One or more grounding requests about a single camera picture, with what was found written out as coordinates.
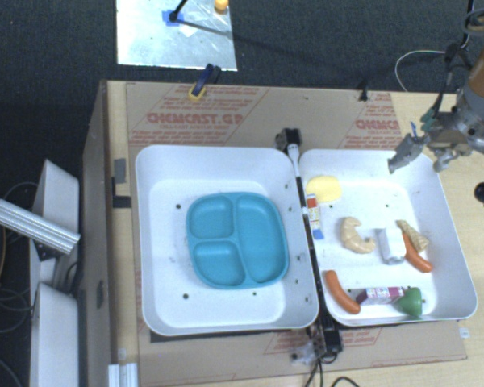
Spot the orange toy sausage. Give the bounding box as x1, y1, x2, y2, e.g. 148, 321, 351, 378
323, 269, 362, 315
401, 232, 434, 274

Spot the blue divided plate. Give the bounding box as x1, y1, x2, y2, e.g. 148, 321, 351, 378
185, 191, 290, 290

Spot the purple carton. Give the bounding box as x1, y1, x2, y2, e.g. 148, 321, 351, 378
354, 285, 409, 307

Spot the brown cardboard board red print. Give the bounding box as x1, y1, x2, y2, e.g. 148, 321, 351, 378
124, 81, 469, 378

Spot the white carton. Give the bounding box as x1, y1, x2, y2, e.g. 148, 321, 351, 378
374, 227, 408, 266

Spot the green toy pepper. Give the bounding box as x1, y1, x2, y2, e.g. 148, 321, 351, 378
392, 286, 425, 318

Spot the beige toy croissant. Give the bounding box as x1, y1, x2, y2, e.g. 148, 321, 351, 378
339, 215, 378, 255

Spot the white plastic tray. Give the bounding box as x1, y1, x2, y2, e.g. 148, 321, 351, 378
298, 148, 479, 328
135, 144, 321, 337

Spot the small red and blue carton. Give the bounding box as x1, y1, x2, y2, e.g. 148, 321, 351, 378
306, 193, 326, 241

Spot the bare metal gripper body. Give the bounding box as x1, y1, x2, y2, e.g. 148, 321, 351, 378
426, 110, 484, 160

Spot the thin black and white rod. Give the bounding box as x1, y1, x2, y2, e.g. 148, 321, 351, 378
288, 144, 328, 327

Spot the beige toy biscuit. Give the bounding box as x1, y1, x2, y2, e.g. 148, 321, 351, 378
395, 218, 431, 254

